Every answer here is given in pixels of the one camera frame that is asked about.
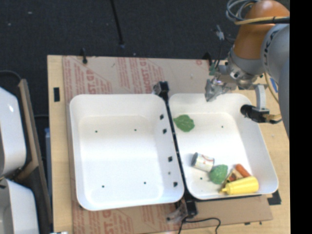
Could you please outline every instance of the black clip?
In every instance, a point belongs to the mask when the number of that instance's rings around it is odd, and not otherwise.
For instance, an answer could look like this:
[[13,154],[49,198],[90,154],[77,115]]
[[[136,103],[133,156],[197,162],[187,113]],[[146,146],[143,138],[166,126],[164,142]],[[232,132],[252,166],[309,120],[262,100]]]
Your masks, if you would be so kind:
[[86,63],[88,62],[88,60],[87,60],[85,48],[82,48],[82,49],[80,50],[80,54],[79,54],[79,55],[80,55],[80,56],[83,56],[82,62],[83,62],[84,64],[86,64]]
[[185,203],[186,203],[186,209],[187,209],[188,216],[191,218],[196,216],[198,214],[196,203],[191,199],[186,199]]
[[204,56],[202,57],[202,59],[203,59],[203,60],[208,60],[209,66],[211,66],[211,65],[213,64],[213,60],[212,60],[212,57],[211,57],[211,55],[210,55],[209,52],[206,52],[206,53],[204,54]]
[[153,87],[153,92],[163,98],[165,101],[168,100],[168,92],[169,92],[169,85],[166,81],[160,81]]
[[268,198],[268,202],[269,205],[280,205],[282,203],[278,190],[272,193],[272,197]]

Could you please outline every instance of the white tray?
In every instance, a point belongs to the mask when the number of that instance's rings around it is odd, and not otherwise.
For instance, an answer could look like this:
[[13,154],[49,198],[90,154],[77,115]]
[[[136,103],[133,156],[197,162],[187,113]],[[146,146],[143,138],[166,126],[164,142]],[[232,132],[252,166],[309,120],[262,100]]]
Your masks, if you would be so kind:
[[152,94],[70,102],[77,198],[87,210],[172,203],[184,193],[164,101]]
[[0,186],[0,233],[39,234],[33,192],[7,179]]
[[26,161],[26,145],[17,98],[0,87],[0,177]]
[[203,94],[175,94],[170,98],[172,117],[187,114],[195,124],[190,132],[175,126],[186,186],[194,197],[201,200],[232,197],[219,194],[220,185],[209,181],[207,172],[191,166],[196,152],[213,157],[214,165],[227,165],[229,171],[242,164],[259,182],[257,193],[249,195],[277,190],[278,179],[259,125],[240,113],[244,104],[251,103],[241,94],[223,94],[208,103]]

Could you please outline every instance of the toy carrot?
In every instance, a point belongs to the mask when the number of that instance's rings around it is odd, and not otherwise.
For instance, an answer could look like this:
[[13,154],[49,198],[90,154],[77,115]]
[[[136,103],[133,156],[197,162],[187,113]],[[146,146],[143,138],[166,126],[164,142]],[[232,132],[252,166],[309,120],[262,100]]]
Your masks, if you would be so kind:
[[251,176],[251,174],[249,172],[247,172],[247,170],[241,165],[241,164],[237,164],[235,166],[235,169],[242,174],[243,177],[249,177]]

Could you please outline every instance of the yellow bottle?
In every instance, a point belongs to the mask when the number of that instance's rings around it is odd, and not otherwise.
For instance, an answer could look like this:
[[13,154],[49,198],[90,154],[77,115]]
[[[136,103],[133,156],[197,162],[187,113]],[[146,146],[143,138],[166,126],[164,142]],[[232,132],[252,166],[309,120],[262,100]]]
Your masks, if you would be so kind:
[[225,188],[221,191],[227,193],[228,195],[233,195],[255,193],[258,190],[258,180],[254,176],[249,176],[225,184]]

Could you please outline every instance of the white can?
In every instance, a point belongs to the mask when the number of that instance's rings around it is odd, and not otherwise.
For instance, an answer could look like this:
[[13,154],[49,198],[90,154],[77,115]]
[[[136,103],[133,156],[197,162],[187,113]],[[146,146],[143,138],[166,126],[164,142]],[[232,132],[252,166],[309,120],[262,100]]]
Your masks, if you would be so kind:
[[215,163],[215,159],[203,154],[195,153],[192,158],[191,166],[200,170],[210,172]]

